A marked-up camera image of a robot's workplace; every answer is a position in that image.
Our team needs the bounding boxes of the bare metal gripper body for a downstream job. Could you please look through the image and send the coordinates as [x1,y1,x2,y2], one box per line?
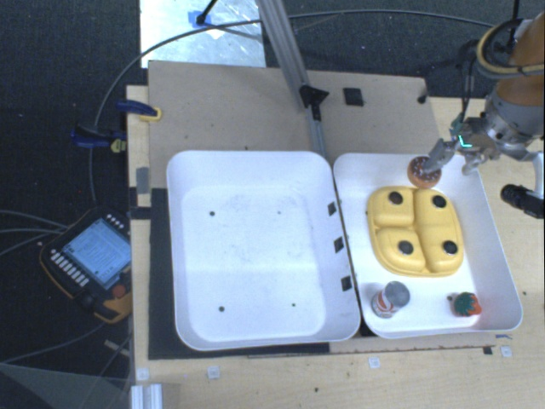
[456,116,541,164]

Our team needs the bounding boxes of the brown doughnut with sprinkles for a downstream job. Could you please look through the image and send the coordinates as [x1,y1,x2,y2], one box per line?
[406,155,444,189]

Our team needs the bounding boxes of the white plastic tray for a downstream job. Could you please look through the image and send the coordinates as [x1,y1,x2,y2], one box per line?
[332,152,525,341]
[165,149,363,352]

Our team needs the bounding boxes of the yellow divided plate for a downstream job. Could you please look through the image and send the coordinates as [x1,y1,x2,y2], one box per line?
[366,185,466,279]

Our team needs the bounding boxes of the orange and green toy carrot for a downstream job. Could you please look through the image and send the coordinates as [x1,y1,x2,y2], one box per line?
[446,291,484,318]

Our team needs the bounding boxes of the orange and white can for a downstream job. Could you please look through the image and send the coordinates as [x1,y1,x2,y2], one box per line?
[370,280,411,320]

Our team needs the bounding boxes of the brown cardboard board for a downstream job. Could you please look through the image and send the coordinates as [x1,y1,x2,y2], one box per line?
[146,59,497,355]

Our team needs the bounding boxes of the black cylinder on white bracket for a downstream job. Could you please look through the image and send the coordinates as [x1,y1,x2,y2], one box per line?
[500,151,545,220]

